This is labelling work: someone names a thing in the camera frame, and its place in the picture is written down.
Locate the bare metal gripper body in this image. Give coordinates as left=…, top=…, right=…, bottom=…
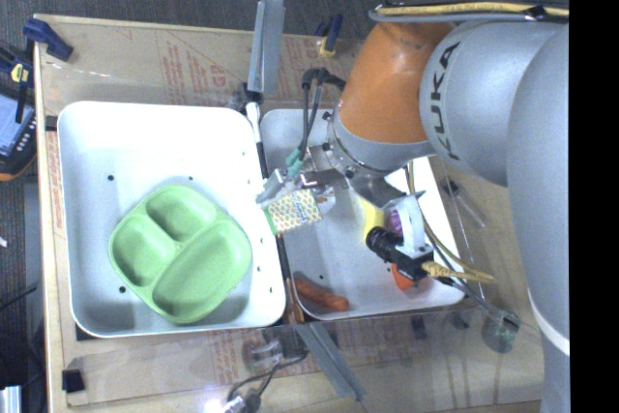
left=288, top=143, right=408, bottom=210

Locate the yellow patterned carton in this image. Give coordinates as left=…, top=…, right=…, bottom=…
left=261, top=188, right=324, bottom=236

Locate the yellow banana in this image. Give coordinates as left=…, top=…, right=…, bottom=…
left=359, top=197, right=388, bottom=244

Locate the white plastic tray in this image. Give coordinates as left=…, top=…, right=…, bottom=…
left=258, top=107, right=468, bottom=322
left=56, top=100, right=288, bottom=339

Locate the red sausage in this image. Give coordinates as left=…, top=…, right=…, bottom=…
left=293, top=277, right=351, bottom=312

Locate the orange carrot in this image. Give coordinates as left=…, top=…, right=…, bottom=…
left=390, top=262, right=432, bottom=291

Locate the green divided plate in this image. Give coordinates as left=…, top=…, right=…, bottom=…
left=107, top=183, right=254, bottom=326

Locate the brown cardboard board red print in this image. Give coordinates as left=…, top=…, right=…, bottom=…
left=30, top=13, right=544, bottom=413

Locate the black cylinder on white bracket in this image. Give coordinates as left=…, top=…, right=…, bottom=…
left=365, top=191, right=435, bottom=282

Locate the black block with thin wires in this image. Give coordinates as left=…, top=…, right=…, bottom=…
left=227, top=82, right=265, bottom=109

